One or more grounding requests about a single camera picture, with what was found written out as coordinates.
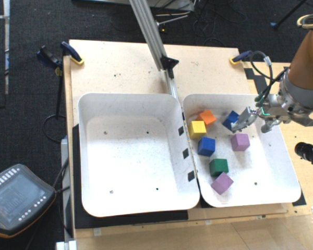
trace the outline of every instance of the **black bracket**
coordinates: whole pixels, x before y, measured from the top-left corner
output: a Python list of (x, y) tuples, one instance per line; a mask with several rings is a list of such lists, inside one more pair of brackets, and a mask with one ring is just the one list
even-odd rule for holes
[(173, 79), (174, 78), (173, 68), (178, 64), (178, 60), (166, 56), (162, 56), (160, 60), (163, 69), (168, 71), (169, 78)]

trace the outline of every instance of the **white tray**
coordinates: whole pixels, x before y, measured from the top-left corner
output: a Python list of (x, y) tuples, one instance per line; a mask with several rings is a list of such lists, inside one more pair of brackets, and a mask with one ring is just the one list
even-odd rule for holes
[(182, 109), (169, 94), (89, 93), (78, 102), (82, 204), (96, 217), (184, 210), (199, 189)]
[[(230, 207), (258, 204), (288, 203), (299, 199), (300, 186), (279, 126), (268, 133), (260, 131), (264, 121), (243, 129), (250, 140), (244, 152), (232, 150), (230, 138), (233, 133), (222, 123), (233, 110), (239, 115), (250, 106), (255, 109), (255, 95), (244, 94), (192, 94), (185, 97), (183, 110), (187, 124), (207, 109), (217, 118), (207, 128), (207, 137), (214, 138), (215, 152), (209, 157), (198, 155), (198, 141), (192, 140), (193, 155), (197, 169), (200, 192), (213, 207)], [(219, 195), (210, 185), (209, 162), (225, 158), (228, 176), (234, 181), (230, 188)]]

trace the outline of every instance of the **orange cube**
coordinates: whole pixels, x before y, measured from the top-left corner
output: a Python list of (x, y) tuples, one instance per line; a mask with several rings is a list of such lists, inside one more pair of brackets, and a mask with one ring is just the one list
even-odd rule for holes
[(212, 114), (212, 112), (208, 109), (208, 110), (205, 110), (204, 112), (200, 113), (197, 116), (196, 120), (197, 121), (199, 121), (199, 120), (204, 121), (205, 126), (208, 127), (208, 126), (211, 126), (216, 121), (216, 118)]

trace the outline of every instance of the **block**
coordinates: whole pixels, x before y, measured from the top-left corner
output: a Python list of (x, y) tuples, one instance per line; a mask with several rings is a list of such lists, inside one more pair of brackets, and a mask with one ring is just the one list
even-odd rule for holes
[(215, 139), (203, 136), (198, 142), (198, 155), (212, 156), (215, 151)]
[(188, 126), (188, 131), (191, 139), (200, 139), (207, 132), (204, 121), (202, 120), (199, 121), (193, 120)]
[(231, 137), (233, 151), (244, 151), (250, 146), (249, 137), (246, 133), (236, 133)]
[(216, 118), (212, 114), (211, 110), (208, 109), (208, 110), (205, 110), (204, 112), (200, 113), (197, 116), (196, 120), (204, 121), (205, 127), (209, 127), (216, 121)]
[(221, 173), (218, 178), (211, 184), (211, 187), (220, 195), (227, 191), (233, 184), (233, 180), (225, 173)]
[(210, 174), (212, 177), (218, 177), (221, 173), (228, 173), (227, 159), (215, 158), (210, 162)]
[(228, 115), (228, 117), (223, 122), (223, 125), (228, 128), (230, 131), (232, 131), (231, 123), (235, 123), (239, 118), (239, 114), (237, 112), (234, 112), (233, 110)]

